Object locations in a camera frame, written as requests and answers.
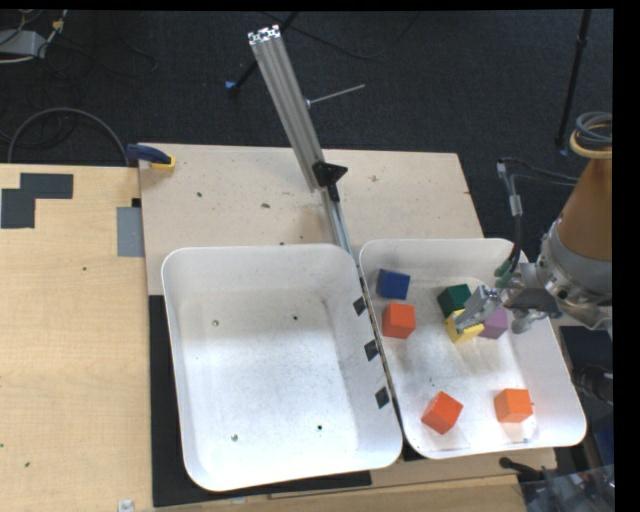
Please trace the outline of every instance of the black clip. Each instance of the black clip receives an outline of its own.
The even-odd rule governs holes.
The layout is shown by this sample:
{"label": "black clip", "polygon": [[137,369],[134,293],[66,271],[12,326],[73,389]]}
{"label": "black clip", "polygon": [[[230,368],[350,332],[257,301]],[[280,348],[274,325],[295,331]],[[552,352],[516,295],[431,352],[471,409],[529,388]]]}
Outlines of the black clip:
{"label": "black clip", "polygon": [[329,197],[336,203],[340,202],[340,195],[338,194],[338,187],[336,183],[342,178],[348,169],[341,165],[328,164],[327,162],[316,162],[313,164],[313,173],[316,176],[318,185],[321,187],[327,187],[329,191]]}

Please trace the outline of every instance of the wooden board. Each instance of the wooden board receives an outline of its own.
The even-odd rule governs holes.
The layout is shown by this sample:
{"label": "wooden board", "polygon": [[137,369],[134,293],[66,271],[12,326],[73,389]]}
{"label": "wooden board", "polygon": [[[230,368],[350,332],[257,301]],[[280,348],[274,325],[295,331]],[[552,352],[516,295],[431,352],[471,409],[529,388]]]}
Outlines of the wooden board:
{"label": "wooden board", "polygon": [[[358,160],[357,152],[349,156],[350,162]],[[451,173],[460,173],[454,155],[442,160]],[[356,168],[365,178],[373,175],[364,171],[364,162]],[[117,256],[116,233],[116,208],[139,197],[138,170],[1,165],[0,188],[17,188],[21,172],[73,174],[74,197],[38,200],[34,229],[0,229],[3,506],[112,511],[130,498],[137,512],[152,510],[147,268],[142,258]],[[375,172],[381,181],[369,180],[371,187],[393,181],[387,170]],[[366,198],[348,196],[347,187],[343,194],[347,218],[354,217]],[[463,200],[470,198],[464,194]],[[437,227],[425,224],[428,230]],[[471,226],[478,228],[477,220]],[[296,230],[288,234],[299,236]],[[551,449],[512,457],[537,468],[555,467]],[[499,467],[498,458],[398,462],[374,471],[373,486],[365,489],[257,496],[245,505],[247,511],[458,511],[473,503],[477,510],[522,511],[516,479]],[[231,507],[237,505],[227,500],[179,510]]]}
{"label": "wooden board", "polygon": [[[333,242],[319,192],[290,148],[145,143],[176,158],[172,173],[140,167],[147,280],[173,250]],[[347,167],[338,183],[354,255],[380,238],[482,238],[457,155],[325,150]]]}
{"label": "wooden board", "polygon": [[143,258],[117,256],[131,168],[0,166],[74,175],[38,199],[34,229],[0,229],[0,496],[6,510],[151,506],[149,334]]}

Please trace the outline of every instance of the white bin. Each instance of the white bin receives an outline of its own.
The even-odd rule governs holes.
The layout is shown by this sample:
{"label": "white bin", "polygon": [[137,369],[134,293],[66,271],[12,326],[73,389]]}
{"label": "white bin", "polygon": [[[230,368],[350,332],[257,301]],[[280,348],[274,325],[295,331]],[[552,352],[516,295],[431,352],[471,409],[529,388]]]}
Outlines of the white bin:
{"label": "white bin", "polygon": [[[463,283],[471,292],[479,284],[493,286],[493,272],[511,247],[500,239],[375,240],[360,252],[376,323],[390,302],[376,294],[379,270],[411,276],[401,302],[414,305],[416,329],[406,340],[382,337],[382,352],[406,438],[425,457],[573,446],[585,435],[582,406],[549,319],[534,322],[523,334],[507,331],[497,340],[478,336],[457,344],[444,328],[437,296]],[[529,390],[534,414],[522,423],[496,420],[493,397],[507,387]],[[463,404],[444,435],[421,422],[439,391]]]}
{"label": "white bin", "polygon": [[225,491],[388,466],[402,432],[355,261],[329,244],[179,249],[162,280],[186,469]]}

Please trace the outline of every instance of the metal stand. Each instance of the metal stand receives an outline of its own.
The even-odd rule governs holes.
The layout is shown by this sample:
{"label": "metal stand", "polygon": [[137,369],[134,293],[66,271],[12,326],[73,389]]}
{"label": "metal stand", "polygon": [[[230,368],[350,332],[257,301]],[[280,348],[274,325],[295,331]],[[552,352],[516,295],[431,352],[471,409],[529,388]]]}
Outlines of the metal stand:
{"label": "metal stand", "polygon": [[564,104],[564,111],[562,113],[562,119],[560,121],[560,129],[558,130],[558,136],[556,137],[556,146],[563,156],[567,155],[567,145],[565,143],[565,132],[567,129],[567,121],[569,120],[569,112],[571,111],[571,104],[573,103],[573,94],[576,88],[576,82],[578,79],[578,70],[580,69],[580,59],[582,58],[582,51],[587,46],[587,31],[589,29],[589,21],[591,19],[592,9],[584,9],[582,12],[582,21],[580,23],[580,31],[578,32],[578,39],[576,40],[576,53],[573,58],[573,68],[571,70],[571,78],[569,79],[569,90],[567,91],[567,98]]}
{"label": "metal stand", "polygon": [[250,33],[249,44],[309,190],[321,191],[334,239],[337,245],[353,256],[336,186],[347,169],[328,164],[324,160],[306,100],[300,91],[278,25]]}
{"label": "metal stand", "polygon": [[[299,14],[299,11],[293,11],[289,17],[284,20],[282,24],[282,28],[280,29],[280,33],[284,33],[284,31],[291,25],[293,20]],[[252,75],[252,73],[258,67],[258,62],[253,61],[251,65],[247,68],[247,70],[242,74],[242,76],[236,82],[227,82],[225,85],[231,94],[238,94],[240,92],[240,87],[248,80],[248,78]]]}

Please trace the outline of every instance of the gray tape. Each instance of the gray tape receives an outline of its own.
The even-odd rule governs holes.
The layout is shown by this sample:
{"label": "gray tape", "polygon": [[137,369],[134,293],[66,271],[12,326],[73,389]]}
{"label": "gray tape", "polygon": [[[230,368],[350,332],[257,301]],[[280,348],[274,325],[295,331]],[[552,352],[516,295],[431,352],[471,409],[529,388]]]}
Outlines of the gray tape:
{"label": "gray tape", "polygon": [[134,207],[118,207],[118,256],[144,257],[142,237],[142,210]]}

